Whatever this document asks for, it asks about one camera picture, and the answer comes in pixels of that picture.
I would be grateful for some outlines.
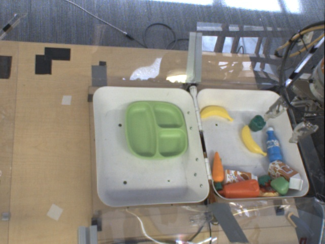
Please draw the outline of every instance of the white tray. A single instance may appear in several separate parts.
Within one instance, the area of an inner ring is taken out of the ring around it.
[[[222,117],[202,119],[206,150],[211,167],[214,153],[218,151],[224,169],[251,172],[257,176],[268,173],[269,159],[260,154],[251,153],[245,147],[241,140],[241,130],[249,124],[255,115],[263,116],[278,98],[279,95],[272,91],[261,90],[203,89],[198,93],[200,109],[209,105],[222,106],[234,119],[232,122]],[[267,127],[274,128],[274,133],[280,142],[283,162],[296,170],[304,181],[301,191],[289,190],[284,197],[306,195],[309,189],[307,174],[297,144],[289,143],[293,131],[287,113],[268,120],[261,131],[251,132],[255,141],[264,151],[266,151]]]
[[[124,119],[127,106],[135,101],[165,101],[181,109],[188,134],[188,148],[183,155],[146,160],[130,152]],[[188,92],[175,88],[101,87],[93,96],[93,108],[97,192],[104,204],[119,207],[190,203],[207,197],[207,172]]]

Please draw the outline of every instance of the white paper square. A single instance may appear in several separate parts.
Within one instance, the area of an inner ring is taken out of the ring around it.
[[[49,209],[49,211],[47,212],[46,215],[48,217],[50,217],[51,219],[58,221],[62,212],[63,212],[62,208],[60,208],[59,206],[57,206],[55,204],[52,204],[51,208]]]
[[[72,96],[63,96],[62,105],[71,105]]]

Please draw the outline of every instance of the green plate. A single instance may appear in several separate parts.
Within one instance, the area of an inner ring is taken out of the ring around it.
[[[125,135],[137,157],[177,157],[187,150],[187,130],[182,111],[161,101],[137,101],[128,105]]]

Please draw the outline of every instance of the toy banana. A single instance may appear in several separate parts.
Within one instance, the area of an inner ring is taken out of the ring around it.
[[[229,121],[233,121],[234,119],[231,118],[225,108],[220,106],[207,106],[201,110],[201,118],[206,118],[209,116],[221,116]]]
[[[252,135],[250,134],[249,126],[244,126],[242,129],[242,139],[245,146],[253,153],[262,154],[266,156],[267,154],[260,148],[260,146],[254,141]]]

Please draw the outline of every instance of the toy carrot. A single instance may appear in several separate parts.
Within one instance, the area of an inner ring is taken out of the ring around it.
[[[218,152],[214,154],[214,161],[212,167],[212,179],[215,182],[222,182],[224,179],[224,170]]]

